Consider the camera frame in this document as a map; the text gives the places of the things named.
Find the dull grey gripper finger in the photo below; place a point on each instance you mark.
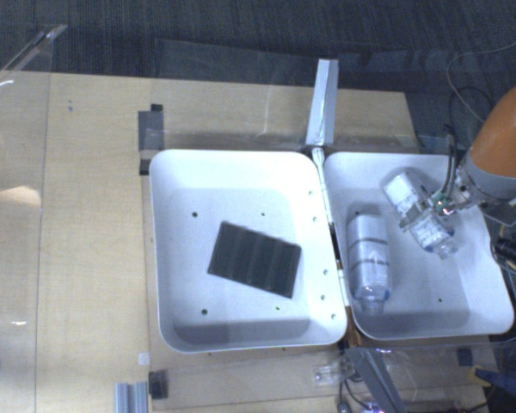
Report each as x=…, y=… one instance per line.
x=413, y=221

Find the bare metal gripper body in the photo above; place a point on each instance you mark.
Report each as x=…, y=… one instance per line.
x=456, y=202

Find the clear plastic bottle white cap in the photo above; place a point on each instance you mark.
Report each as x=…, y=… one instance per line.
x=434, y=235

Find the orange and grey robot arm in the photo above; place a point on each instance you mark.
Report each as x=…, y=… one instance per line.
x=505, y=144

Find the clear plastic bottle grey label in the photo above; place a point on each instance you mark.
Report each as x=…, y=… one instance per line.
x=367, y=252

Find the white plastic tray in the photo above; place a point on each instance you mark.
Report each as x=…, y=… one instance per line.
x=413, y=299
x=241, y=174

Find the black ribbed flat rectangle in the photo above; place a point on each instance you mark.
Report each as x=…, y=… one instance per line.
x=254, y=260

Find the black cylinder on white bracket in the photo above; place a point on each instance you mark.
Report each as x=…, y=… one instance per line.
x=512, y=250

